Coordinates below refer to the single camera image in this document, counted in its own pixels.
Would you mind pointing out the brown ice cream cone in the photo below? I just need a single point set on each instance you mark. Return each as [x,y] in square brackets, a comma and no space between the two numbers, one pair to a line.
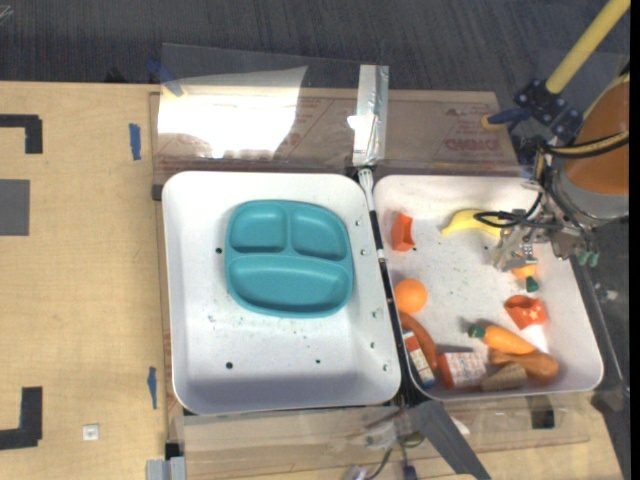
[505,379]

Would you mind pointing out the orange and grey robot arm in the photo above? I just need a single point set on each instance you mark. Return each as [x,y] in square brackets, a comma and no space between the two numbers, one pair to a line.
[600,143]

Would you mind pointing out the orange ball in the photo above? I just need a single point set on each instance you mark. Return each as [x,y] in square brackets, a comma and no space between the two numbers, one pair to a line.
[410,296]

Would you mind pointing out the red-brown sausage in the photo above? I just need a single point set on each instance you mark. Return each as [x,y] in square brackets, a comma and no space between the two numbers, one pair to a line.
[422,338]

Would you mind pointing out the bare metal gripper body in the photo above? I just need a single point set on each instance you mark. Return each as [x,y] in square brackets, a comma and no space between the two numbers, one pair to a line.
[560,233]

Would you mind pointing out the blue divided plate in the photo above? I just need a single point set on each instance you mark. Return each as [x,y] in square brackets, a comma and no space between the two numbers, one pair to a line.
[287,283]

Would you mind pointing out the white plastic tray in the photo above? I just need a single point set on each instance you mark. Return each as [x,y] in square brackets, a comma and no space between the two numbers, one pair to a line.
[460,278]
[280,368]

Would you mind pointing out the yellow banana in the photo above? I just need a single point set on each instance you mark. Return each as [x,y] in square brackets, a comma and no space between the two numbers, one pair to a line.
[465,220]

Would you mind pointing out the small white square piece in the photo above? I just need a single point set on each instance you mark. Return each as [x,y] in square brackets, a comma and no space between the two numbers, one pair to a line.
[90,431]

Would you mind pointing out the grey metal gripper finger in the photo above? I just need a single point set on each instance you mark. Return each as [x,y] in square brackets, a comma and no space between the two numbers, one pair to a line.
[505,253]
[528,255]

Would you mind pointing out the small orange fruit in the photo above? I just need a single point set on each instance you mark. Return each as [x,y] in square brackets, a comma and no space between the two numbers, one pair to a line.
[524,272]

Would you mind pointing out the orange open carton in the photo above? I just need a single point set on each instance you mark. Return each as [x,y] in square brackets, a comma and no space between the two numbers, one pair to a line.
[401,233]

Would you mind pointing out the orange carrot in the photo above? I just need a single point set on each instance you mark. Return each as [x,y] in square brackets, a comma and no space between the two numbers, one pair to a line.
[505,340]

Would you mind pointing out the brown bread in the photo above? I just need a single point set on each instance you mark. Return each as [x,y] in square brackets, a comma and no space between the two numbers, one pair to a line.
[542,365]

